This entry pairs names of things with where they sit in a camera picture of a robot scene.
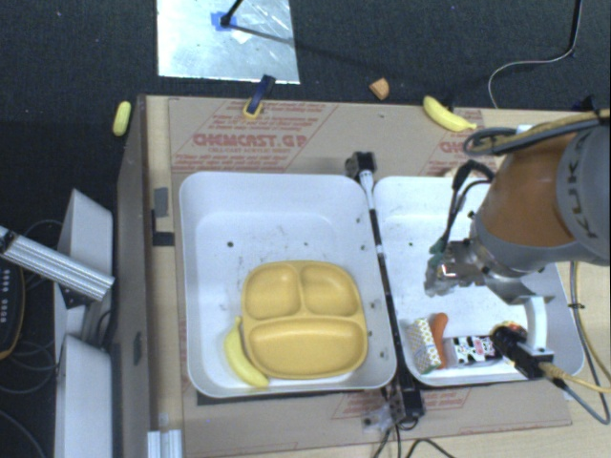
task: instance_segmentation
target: black electronic device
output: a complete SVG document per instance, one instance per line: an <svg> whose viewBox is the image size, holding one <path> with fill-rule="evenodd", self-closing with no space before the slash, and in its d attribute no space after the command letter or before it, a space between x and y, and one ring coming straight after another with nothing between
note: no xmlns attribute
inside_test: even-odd
<svg viewBox="0 0 611 458"><path fill-rule="evenodd" d="M14 350L26 300L23 270L0 258L0 360Z"/></svg>

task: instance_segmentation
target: blue and yellow clamp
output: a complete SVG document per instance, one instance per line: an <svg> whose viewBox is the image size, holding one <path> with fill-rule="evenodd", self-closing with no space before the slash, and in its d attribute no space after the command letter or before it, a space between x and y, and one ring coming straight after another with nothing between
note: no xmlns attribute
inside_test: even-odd
<svg viewBox="0 0 611 458"><path fill-rule="evenodd" d="M244 117L254 119L259 116L263 108L263 99L271 93L275 83L276 78L269 76L268 74L263 75L259 85L257 85L257 89L248 99L244 105L244 108L242 109L242 114Z"/></svg>

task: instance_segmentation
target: yellow cable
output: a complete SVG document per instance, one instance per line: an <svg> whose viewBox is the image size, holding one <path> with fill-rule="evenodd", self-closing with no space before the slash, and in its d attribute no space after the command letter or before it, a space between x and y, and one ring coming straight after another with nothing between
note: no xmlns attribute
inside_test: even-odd
<svg viewBox="0 0 611 458"><path fill-rule="evenodd" d="M575 302L576 303L579 303L579 290L577 289L578 268L579 268L579 263L577 262L575 263L575 277L576 277ZM590 348L590 353L592 354L592 357L594 358L596 363L599 365L600 369L602 370L602 373L604 373L604 376L607 378L607 381L611 383L611 372L603 364L602 359L600 358L599 354L596 352L596 350L594 349L594 346L590 342L590 338L588 337L588 334L585 331L585 326L583 325L583 321L581 319L581 314L579 311L577 311L577 318L579 319L579 324L581 325L581 332L583 333L583 338L585 339L588 347ZM541 363L539 364L539 368L541 368L543 373L545 373L545 375L549 378L560 378L562 380L568 380L569 382L574 382L575 384L583 385L586 388L590 388L591 390L595 390L600 393L611 393L611 387L599 386L599 385L591 384L590 382L586 382L585 380L579 377L574 377L573 375L566 373L561 368L558 368L555 364Z"/></svg>

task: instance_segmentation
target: toy banana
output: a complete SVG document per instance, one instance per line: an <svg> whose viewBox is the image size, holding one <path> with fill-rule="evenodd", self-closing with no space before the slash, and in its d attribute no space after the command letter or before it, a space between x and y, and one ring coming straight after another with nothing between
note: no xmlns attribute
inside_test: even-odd
<svg viewBox="0 0 611 458"><path fill-rule="evenodd" d="M459 133L465 129L477 128L475 124L469 122L466 118L450 112L432 96L426 95L422 102L422 106L424 107L424 111L432 120L434 120L441 127L444 127L450 131Z"/></svg>
<svg viewBox="0 0 611 458"><path fill-rule="evenodd" d="M229 365L236 374L247 384L253 386L268 386L269 380L255 366L250 363L242 347L242 337L240 335L241 317L236 321L225 337L223 349Z"/></svg>

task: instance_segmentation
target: orange object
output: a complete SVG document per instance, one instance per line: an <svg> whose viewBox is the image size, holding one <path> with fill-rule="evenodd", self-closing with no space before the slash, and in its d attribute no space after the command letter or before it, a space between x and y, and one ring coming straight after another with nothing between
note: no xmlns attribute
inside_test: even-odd
<svg viewBox="0 0 611 458"><path fill-rule="evenodd" d="M435 341L435 346L437 348L437 352L439 353L439 359L441 360L441 365L438 367L439 369L445 368L446 363L448 362L446 359L446 354L443 352L443 331L445 331L446 325L448 325L448 314L445 312L439 312L439 314L436 314L432 319L432 340Z"/></svg>
<svg viewBox="0 0 611 458"><path fill-rule="evenodd" d="M380 100L384 100L389 96L390 85L386 81L386 78L380 78L369 85L369 89L377 96Z"/></svg>

